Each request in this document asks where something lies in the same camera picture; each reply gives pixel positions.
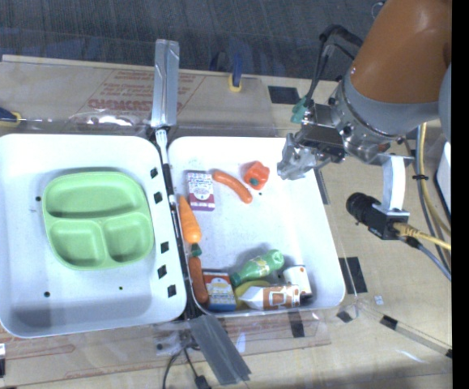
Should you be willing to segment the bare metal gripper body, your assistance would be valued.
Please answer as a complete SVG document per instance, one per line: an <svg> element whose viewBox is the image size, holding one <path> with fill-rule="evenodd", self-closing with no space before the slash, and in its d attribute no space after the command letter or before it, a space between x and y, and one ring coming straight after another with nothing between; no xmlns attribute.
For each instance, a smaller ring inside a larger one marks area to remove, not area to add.
<svg viewBox="0 0 469 389"><path fill-rule="evenodd" d="M300 103L300 146L321 161L339 163L346 156L379 165L381 154L400 136L400 124L373 108L357 109L348 101L320 105Z"/></svg>

